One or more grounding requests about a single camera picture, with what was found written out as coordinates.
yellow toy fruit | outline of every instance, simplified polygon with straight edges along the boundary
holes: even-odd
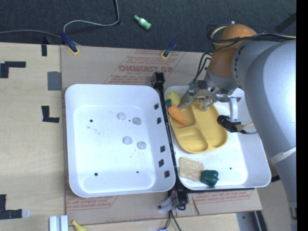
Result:
[[[181,95],[175,91],[171,91],[166,95],[166,100],[170,99],[172,105],[178,106],[181,103]]]

small green bottle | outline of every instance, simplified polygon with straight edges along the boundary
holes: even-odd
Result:
[[[139,23],[142,27],[144,27],[145,29],[147,29],[147,30],[149,30],[149,29],[151,28],[151,26],[152,26],[151,23],[147,22],[145,19],[140,18],[140,17],[138,17],[138,16],[136,16],[136,15],[134,16],[134,19],[135,19],[136,21],[138,21],[138,23]]]

orange carrot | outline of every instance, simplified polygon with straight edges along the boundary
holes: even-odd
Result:
[[[187,126],[187,122],[181,112],[181,110],[176,105],[171,105],[168,108],[169,115],[175,119],[177,122],[180,122],[182,125]]]

empty white tray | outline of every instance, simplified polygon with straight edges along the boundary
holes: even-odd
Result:
[[[69,184],[81,197],[168,191],[174,166],[159,95],[76,84],[65,93]]]
[[[183,96],[187,89],[188,86],[172,86],[165,91],[165,95],[171,91],[176,91]],[[244,91],[237,89],[232,96],[242,98],[238,102],[239,120],[243,125],[250,123],[251,118],[246,106]],[[215,107],[220,115],[230,115],[228,103],[216,102]],[[251,126],[246,130],[252,132],[256,129]],[[228,132],[228,140],[224,146],[209,152],[196,154],[187,153],[181,149],[173,132],[171,135],[177,166],[180,167],[181,157],[187,157],[191,160],[202,162],[204,170],[216,170],[219,173],[219,180],[215,185],[215,189],[264,187],[270,182],[270,168],[258,134],[248,135]],[[185,187],[193,191],[211,189],[211,187],[201,182],[190,179],[180,177],[180,181]]]

white strip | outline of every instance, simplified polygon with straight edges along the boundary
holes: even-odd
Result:
[[[296,152],[296,146],[286,152],[278,153],[277,155],[273,156],[270,160],[273,164],[276,164],[286,159],[288,156],[292,155],[294,152]]]

